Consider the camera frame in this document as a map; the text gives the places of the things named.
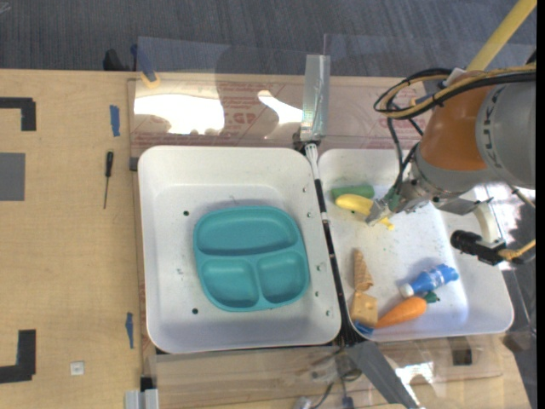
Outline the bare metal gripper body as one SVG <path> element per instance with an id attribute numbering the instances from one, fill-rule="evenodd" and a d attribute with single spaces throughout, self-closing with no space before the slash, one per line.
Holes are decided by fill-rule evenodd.
<path id="1" fill-rule="evenodd" d="M 393 184 L 385 195 L 386 207 L 393 214 L 412 212 L 439 195 L 439 189 L 424 179 L 406 179 Z"/>

